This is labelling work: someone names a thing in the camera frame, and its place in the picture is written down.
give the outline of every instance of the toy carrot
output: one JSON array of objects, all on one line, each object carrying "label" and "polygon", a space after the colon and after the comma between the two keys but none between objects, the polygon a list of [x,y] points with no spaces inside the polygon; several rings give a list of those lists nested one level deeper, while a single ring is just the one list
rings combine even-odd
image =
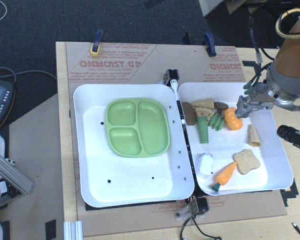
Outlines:
[{"label": "toy carrot", "polygon": [[224,111],[224,120],[231,130],[239,130],[244,125],[242,118],[236,117],[234,107],[229,107]]},{"label": "toy carrot", "polygon": [[234,161],[230,163],[226,168],[224,168],[215,178],[216,184],[212,186],[215,192],[219,191],[220,185],[225,185],[231,178],[234,170],[237,166],[237,162]]}]

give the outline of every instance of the wooden table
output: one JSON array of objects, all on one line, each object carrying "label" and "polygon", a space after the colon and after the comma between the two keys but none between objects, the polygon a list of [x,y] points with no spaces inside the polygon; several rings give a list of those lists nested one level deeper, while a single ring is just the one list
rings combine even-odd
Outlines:
[{"label": "wooden table", "polygon": [[[253,48],[237,48],[236,50],[240,61],[256,60],[255,50]],[[278,52],[277,49],[269,49],[267,51],[274,57]],[[70,103],[65,42],[56,43],[56,59],[60,119],[64,221],[75,222],[78,220],[78,213],[76,206],[71,121],[69,118]],[[267,58],[265,58],[265,56],[263,59],[264,65],[269,62]],[[243,67],[243,72],[246,80],[251,79],[254,75],[254,71],[250,67]],[[288,125],[296,129],[300,129],[300,114],[298,112],[289,112],[284,109],[274,107],[272,109],[272,113],[277,127],[280,125]],[[292,222],[295,222],[300,228],[300,149],[294,147],[291,143],[288,143],[286,141],[283,141],[283,146],[288,156],[297,185],[297,189],[299,192],[299,195],[296,198],[288,200],[288,207],[286,208],[287,215],[279,217],[204,224],[201,226],[201,228],[206,234],[213,236],[221,236],[223,240],[300,239],[300,235],[292,226]],[[178,240],[179,232],[180,227],[172,227],[129,233],[91,236],[85,237],[84,239]],[[204,238],[201,235],[201,233],[195,228],[195,226],[187,226],[183,232],[183,236],[187,237],[189,240],[208,239]]]}]

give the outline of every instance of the toy bread slice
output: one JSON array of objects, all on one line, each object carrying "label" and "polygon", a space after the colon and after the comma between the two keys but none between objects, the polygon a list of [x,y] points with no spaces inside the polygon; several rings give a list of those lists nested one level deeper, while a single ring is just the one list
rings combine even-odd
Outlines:
[{"label": "toy bread slice", "polygon": [[261,140],[253,124],[249,125],[249,145],[252,147],[259,147],[261,145]]},{"label": "toy bread slice", "polygon": [[236,153],[233,156],[234,161],[237,162],[238,171],[245,175],[251,170],[260,167],[260,161],[255,157],[254,153],[250,149],[245,149],[240,153]]},{"label": "toy bread slice", "polygon": [[195,107],[194,111],[197,117],[206,116],[207,122],[210,121],[211,117],[215,113],[211,108],[206,108],[206,107]]},{"label": "toy bread slice", "polygon": [[212,109],[212,110],[215,108],[215,103],[214,103],[214,100],[212,98],[192,101],[192,102],[190,102],[190,104],[194,108],[203,107],[203,108],[208,108],[208,109]]}]

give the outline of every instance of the black floor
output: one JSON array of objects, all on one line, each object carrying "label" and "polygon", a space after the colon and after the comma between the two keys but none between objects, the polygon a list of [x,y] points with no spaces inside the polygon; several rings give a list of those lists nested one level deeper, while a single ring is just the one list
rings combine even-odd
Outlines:
[{"label": "black floor", "polygon": [[[57,41],[93,42],[103,29],[103,42],[182,44],[189,33],[200,45],[211,32],[219,46],[252,47],[248,18],[253,17],[260,45],[276,48],[281,40],[274,32],[278,16],[300,0],[270,0],[253,14],[241,7],[229,14],[224,3],[203,17],[198,0],[1,0],[7,15],[0,21],[0,67],[23,72],[39,70],[56,75]],[[0,4],[0,17],[4,7]],[[48,75],[22,74],[10,124],[57,93]]]}]

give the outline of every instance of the white tray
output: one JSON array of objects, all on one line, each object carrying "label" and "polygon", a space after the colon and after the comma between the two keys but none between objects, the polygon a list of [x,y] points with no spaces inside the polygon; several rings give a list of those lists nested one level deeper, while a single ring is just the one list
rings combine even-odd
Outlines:
[{"label": "white tray", "polygon": [[[239,96],[244,93],[243,85],[244,83],[189,82],[182,84],[178,93],[181,102],[213,98],[215,102],[224,102],[229,107],[236,107]],[[259,147],[248,144],[250,124],[254,124],[261,139]],[[223,127],[216,131],[208,127],[207,144],[200,144],[197,125],[187,125],[186,128],[194,164],[198,163],[202,153],[210,153],[213,157],[212,175],[204,179],[197,173],[198,185],[208,195],[286,189],[293,183],[292,170],[281,139],[277,136],[271,110],[256,111],[251,117],[244,118],[240,130]],[[218,172],[234,161],[235,153],[244,149],[252,150],[260,160],[261,166],[246,175],[241,175],[236,169],[226,185],[221,186],[218,192],[212,190],[211,186],[216,183],[215,177]]]},{"label": "white tray", "polygon": [[[165,109],[168,150],[155,157],[117,155],[107,139],[106,109],[122,98],[148,98]],[[84,84],[73,95],[81,194],[93,207],[184,200],[194,180],[173,91],[162,84]]]}]

